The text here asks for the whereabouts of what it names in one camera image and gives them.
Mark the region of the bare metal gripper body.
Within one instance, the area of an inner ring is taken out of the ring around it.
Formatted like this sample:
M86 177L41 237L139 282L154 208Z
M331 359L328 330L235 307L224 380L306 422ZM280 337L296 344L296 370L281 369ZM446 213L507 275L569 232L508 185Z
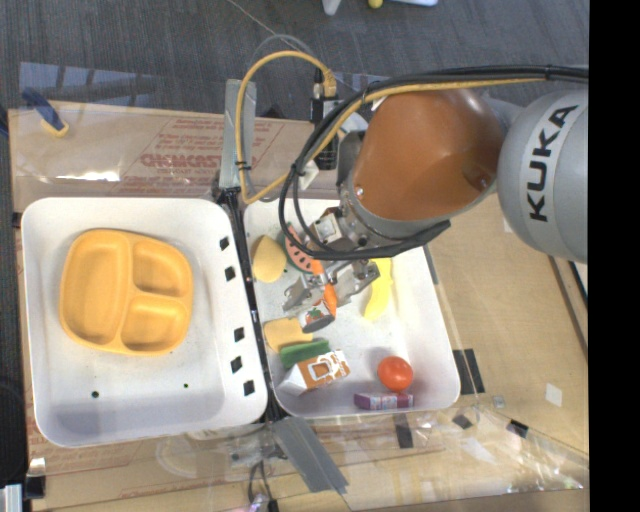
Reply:
M313 251L334 251L336 253L353 252L356 250L355 242L341 230L341 212L338 207L331 207L323 212L323 215L313 222L309 229L315 238L323 244L321 246L308 237L308 247ZM322 265L333 281L337 281L337 273L350 261L338 260L337 256L323 261Z

